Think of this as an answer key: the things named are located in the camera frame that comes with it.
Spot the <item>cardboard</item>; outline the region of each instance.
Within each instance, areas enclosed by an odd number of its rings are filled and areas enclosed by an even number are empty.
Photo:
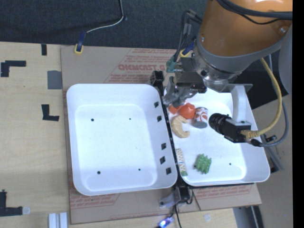
[[[66,94],[70,86],[80,83],[148,83],[154,70],[164,72],[165,86],[172,75],[165,72],[166,62],[175,50],[84,47],[83,53],[76,55],[74,49],[75,46],[61,46],[71,224],[170,214],[171,209],[159,207],[159,200],[167,197],[171,188],[92,197],[77,192],[72,180]],[[256,184],[208,187],[193,192],[193,202],[179,206],[179,212],[261,204]]]

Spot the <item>soda can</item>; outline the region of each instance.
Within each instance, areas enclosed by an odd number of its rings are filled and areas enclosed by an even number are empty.
[[[193,126],[197,128],[205,128],[208,126],[208,109],[205,107],[197,107],[195,109]]]

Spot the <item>white cable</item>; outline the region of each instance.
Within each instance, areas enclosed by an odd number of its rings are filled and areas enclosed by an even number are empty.
[[[122,3],[122,0],[119,0],[119,2],[120,2],[121,13],[122,13],[122,17],[120,18],[119,21],[117,21],[116,23],[114,23],[112,25],[105,25],[105,26],[101,26],[101,27],[97,27],[97,28],[88,30],[86,33],[90,33],[90,32],[92,32],[94,30],[97,30],[97,29],[104,29],[104,28],[112,27],[112,26],[118,25],[121,21],[123,21],[123,19],[124,19],[123,3]]]

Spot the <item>wooden table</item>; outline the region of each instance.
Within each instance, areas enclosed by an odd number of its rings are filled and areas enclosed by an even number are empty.
[[[30,214],[0,217],[0,228],[48,227],[48,214],[69,215],[67,158],[61,89],[48,89],[47,72],[61,71],[60,45],[0,42],[0,62],[25,60],[26,67],[10,67],[9,77],[0,77],[0,189],[7,192],[7,207],[30,207]],[[59,121],[42,120],[42,104]],[[233,209],[179,215],[183,228],[236,228]],[[104,221],[75,228],[154,228],[165,217]],[[170,227],[178,227],[175,221]]]

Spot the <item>white tray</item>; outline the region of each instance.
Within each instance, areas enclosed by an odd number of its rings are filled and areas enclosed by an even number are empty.
[[[196,94],[186,100],[195,107],[203,106],[208,109],[208,118],[214,113],[229,114],[232,117],[233,104],[230,93],[218,93],[208,89],[204,94]],[[247,100],[246,120],[252,123],[251,129],[257,125]],[[178,114],[169,113],[169,119]],[[184,181],[191,186],[211,186],[241,184],[266,181],[270,168],[264,148],[254,147],[248,143],[232,143],[217,133],[209,125],[198,129],[189,123],[183,124],[185,131],[190,131],[188,138],[179,138],[174,133],[175,149],[181,149],[187,169]],[[198,171],[194,165],[198,155],[205,154],[212,159],[207,174]]]
[[[150,85],[78,84],[67,92],[73,182],[92,196],[177,180],[160,96]]]

